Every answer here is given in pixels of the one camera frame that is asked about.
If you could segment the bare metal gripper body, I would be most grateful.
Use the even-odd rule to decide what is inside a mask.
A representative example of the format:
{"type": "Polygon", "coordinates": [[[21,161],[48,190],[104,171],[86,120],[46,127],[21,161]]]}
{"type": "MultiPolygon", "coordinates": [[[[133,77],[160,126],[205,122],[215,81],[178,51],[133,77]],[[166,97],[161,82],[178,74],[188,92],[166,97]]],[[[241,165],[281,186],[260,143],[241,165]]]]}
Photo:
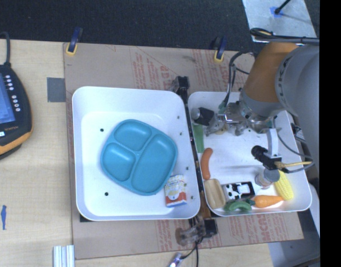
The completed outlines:
{"type": "Polygon", "coordinates": [[[226,106],[221,103],[219,106],[219,115],[221,115],[227,123],[236,125],[244,122],[247,128],[253,130],[264,130],[273,128],[273,117],[263,117],[253,112],[242,101],[229,102],[226,106]]]}

